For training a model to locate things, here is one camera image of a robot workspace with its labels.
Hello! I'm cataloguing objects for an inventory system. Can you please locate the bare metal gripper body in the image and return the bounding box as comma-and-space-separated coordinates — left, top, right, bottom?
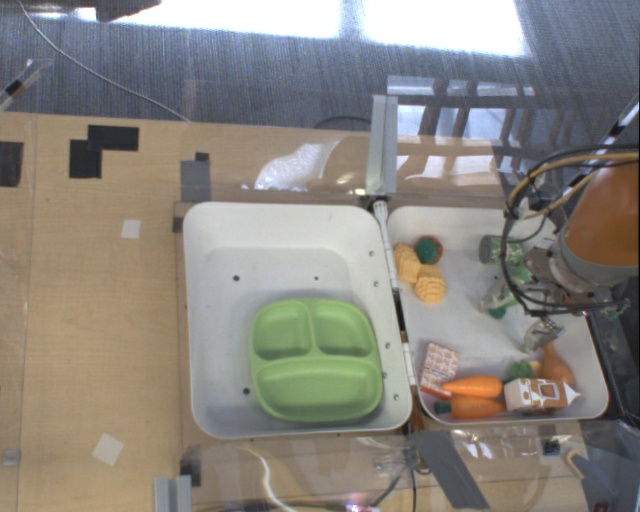
522, 245, 615, 315

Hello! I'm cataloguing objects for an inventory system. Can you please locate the orange pear-shaped bottle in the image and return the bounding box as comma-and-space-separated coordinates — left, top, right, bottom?
541, 341, 575, 388

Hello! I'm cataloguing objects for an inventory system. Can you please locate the white plastic tray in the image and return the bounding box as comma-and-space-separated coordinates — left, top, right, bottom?
181, 200, 414, 441
386, 204, 611, 427

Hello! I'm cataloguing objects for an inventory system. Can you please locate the green broccoli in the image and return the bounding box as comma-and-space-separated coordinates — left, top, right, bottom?
506, 359, 536, 384

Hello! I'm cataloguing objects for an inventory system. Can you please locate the green and white can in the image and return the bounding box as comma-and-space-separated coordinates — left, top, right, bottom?
478, 234, 525, 265

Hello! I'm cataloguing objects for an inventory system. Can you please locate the brown and white carton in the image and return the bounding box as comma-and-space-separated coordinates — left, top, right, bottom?
503, 377, 582, 414

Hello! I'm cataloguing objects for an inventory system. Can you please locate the yellow corn piece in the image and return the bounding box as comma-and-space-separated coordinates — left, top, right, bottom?
414, 264, 447, 305
392, 242, 422, 285

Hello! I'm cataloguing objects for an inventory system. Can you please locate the red and green strawberry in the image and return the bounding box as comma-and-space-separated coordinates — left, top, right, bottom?
414, 235, 445, 266

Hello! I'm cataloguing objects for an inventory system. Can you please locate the orange carrot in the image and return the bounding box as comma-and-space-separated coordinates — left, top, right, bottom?
440, 375, 504, 400
433, 395, 508, 421

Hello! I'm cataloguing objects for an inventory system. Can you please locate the orange and white packet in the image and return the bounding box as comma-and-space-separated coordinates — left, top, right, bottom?
419, 342, 461, 394

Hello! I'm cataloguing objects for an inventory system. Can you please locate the thin black and white rod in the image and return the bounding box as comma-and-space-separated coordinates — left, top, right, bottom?
371, 199, 419, 389

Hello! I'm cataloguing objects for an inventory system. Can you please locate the green divided plate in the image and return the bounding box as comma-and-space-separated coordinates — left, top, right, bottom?
248, 297, 385, 424

